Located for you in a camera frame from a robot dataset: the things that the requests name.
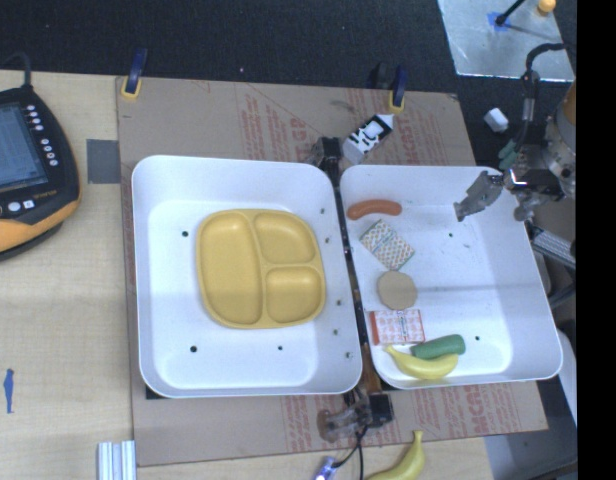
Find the tape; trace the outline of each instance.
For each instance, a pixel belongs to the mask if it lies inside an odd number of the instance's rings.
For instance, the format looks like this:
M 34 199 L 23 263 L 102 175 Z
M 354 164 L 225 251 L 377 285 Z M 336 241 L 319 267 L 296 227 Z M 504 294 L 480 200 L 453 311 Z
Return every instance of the tape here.
M 508 30 L 510 30 L 510 19 L 506 18 L 506 21 L 504 21 L 503 25 L 497 25 L 496 20 L 500 14 L 501 13 L 498 12 L 488 13 L 488 23 L 492 25 L 492 27 L 495 29 L 495 32 L 508 32 Z
M 6 412 L 12 414 L 12 393 L 15 389 L 15 380 L 13 375 L 15 371 L 12 368 L 6 370 L 6 378 L 4 379 L 4 394 L 6 395 Z
M 121 180 L 119 142 L 116 140 L 86 140 L 88 183 L 110 184 Z

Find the toy sausage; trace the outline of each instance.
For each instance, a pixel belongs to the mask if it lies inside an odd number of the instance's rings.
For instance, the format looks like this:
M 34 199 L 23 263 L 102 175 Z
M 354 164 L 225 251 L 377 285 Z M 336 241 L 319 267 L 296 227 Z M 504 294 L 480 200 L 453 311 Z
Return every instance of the toy sausage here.
M 346 215 L 351 220 L 357 220 L 369 213 L 399 215 L 401 213 L 401 205 L 388 199 L 368 199 L 349 206 Z

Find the screen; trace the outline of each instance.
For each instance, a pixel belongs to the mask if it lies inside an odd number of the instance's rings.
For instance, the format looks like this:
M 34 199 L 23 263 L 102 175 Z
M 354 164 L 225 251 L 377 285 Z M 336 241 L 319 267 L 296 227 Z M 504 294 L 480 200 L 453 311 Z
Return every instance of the screen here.
M 48 182 L 18 105 L 0 106 L 0 192 Z

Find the cardboard sheet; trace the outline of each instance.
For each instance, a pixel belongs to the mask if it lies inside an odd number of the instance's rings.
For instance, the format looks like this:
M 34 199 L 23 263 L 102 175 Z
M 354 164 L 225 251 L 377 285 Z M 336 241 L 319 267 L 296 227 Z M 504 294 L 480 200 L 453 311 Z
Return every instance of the cardboard sheet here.
M 138 365 L 130 179 L 153 154 L 304 161 L 319 137 L 346 137 L 375 113 L 389 92 L 197 80 L 143 79 L 136 100 L 119 95 L 117 111 L 129 316 L 132 405 L 137 463 L 151 466 L 351 447 L 323 440 L 321 410 L 343 398 L 282 396 L 172 400 L 151 395 Z M 406 93 L 395 128 L 369 164 L 474 165 L 459 103 L 449 94 Z M 369 432 L 364 446 L 544 430 L 534 382 L 391 391 L 395 419 Z

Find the black carpet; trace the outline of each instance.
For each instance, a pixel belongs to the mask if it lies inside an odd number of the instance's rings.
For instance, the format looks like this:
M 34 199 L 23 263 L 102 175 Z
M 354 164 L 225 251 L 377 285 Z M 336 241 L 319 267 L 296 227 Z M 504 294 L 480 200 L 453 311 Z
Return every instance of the black carpet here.
M 577 0 L 555 18 L 576 73 Z M 521 118 L 519 81 L 456 74 L 437 0 L 0 0 L 0 65 L 25 51 L 33 71 L 123 75 L 137 47 L 155 77 L 364 87 L 401 65 L 408 90 L 458 95 L 480 165 L 509 138 L 484 114 L 499 107 L 511 134 Z M 567 89 L 542 82 L 530 140 Z

